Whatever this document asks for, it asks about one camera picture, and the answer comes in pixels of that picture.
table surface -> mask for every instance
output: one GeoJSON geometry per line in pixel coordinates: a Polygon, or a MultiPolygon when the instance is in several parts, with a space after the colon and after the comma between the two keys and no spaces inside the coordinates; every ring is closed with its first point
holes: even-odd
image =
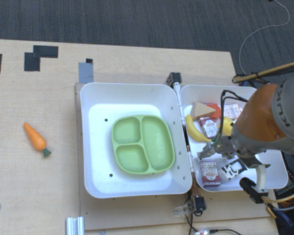
{"type": "MultiPolygon", "coordinates": [[[[0,40],[0,234],[65,234],[65,219],[80,215],[76,95],[78,63],[94,61],[94,80],[111,83],[163,84],[170,72],[182,85],[232,85],[235,75],[228,52],[120,47],[0,40]],[[34,45],[58,46],[58,58],[41,58],[40,72],[24,71],[24,53],[34,45]],[[23,129],[28,122],[47,140],[52,154],[34,150],[23,129]]],[[[229,228],[244,235],[278,234],[263,205],[251,204],[244,192],[214,196],[205,192],[207,216],[218,217],[229,203],[241,217],[203,221],[198,229],[229,228]]],[[[184,219],[175,224],[105,229],[108,235],[187,234],[184,219]]],[[[113,227],[114,220],[106,220],[113,227]]],[[[86,231],[96,235],[102,228],[86,231]]]]}

carrot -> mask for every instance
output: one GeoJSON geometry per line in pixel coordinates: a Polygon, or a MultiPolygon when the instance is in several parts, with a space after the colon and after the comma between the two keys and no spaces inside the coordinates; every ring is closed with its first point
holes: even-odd
{"type": "Polygon", "coordinates": [[[33,127],[31,127],[28,123],[24,123],[24,128],[27,132],[27,135],[35,147],[35,149],[39,151],[43,151],[44,157],[47,157],[51,154],[51,152],[46,148],[47,142],[46,140],[36,131],[33,127]]]}

green divided plate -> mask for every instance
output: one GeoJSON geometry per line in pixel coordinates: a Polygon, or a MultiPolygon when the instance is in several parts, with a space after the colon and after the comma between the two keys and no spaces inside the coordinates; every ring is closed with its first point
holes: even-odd
{"type": "Polygon", "coordinates": [[[112,145],[119,167],[132,174],[165,171],[175,160],[170,130],[157,116],[118,119],[112,126],[112,145]]]}

white plastic tray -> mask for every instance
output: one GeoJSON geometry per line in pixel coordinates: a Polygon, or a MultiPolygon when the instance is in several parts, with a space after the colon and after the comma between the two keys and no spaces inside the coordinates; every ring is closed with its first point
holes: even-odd
{"type": "MultiPolygon", "coordinates": [[[[237,86],[205,86],[205,85],[187,85],[181,89],[181,98],[183,103],[183,111],[186,116],[191,112],[194,102],[201,103],[217,103],[220,105],[220,96],[223,90],[231,90],[237,95],[242,96],[246,99],[249,99],[250,96],[254,93],[256,89],[252,87],[237,87],[237,86]]],[[[243,108],[245,103],[227,99],[226,104],[238,103],[238,105],[243,108]]],[[[199,123],[194,122],[195,126],[200,130],[199,123]]],[[[249,179],[256,182],[256,170],[248,169],[247,171],[242,172],[237,177],[231,179],[225,184],[221,184],[217,187],[204,187],[201,174],[199,170],[199,159],[197,158],[197,152],[202,151],[206,143],[199,143],[194,141],[189,137],[190,148],[193,156],[194,169],[196,171],[196,180],[198,184],[207,191],[234,191],[242,190],[239,185],[240,179],[243,177],[248,177],[249,179]]],[[[278,189],[283,188],[288,182],[288,174],[283,162],[283,158],[280,151],[277,150],[268,150],[265,153],[256,155],[260,162],[263,164],[271,164],[269,168],[266,169],[267,180],[266,188],[267,189],[278,189]]],[[[230,163],[233,160],[228,160],[222,158],[220,154],[214,154],[210,158],[205,158],[203,161],[216,161],[218,169],[224,165],[230,163]]]]}
{"type": "Polygon", "coordinates": [[[90,195],[113,198],[183,194],[192,184],[180,113],[174,90],[165,85],[89,83],[81,92],[84,183],[90,195]],[[131,115],[156,115],[168,125],[175,148],[167,171],[133,175],[115,160],[111,128],[131,115]]]}

toy carrot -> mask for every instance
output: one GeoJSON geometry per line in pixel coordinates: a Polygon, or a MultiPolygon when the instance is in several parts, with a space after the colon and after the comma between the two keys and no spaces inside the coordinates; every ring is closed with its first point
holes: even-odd
{"type": "Polygon", "coordinates": [[[36,131],[33,127],[31,127],[28,123],[24,123],[24,128],[27,132],[27,135],[35,147],[35,149],[39,151],[43,151],[44,157],[47,157],[51,154],[51,152],[46,148],[47,142],[46,140],[36,131]]]}

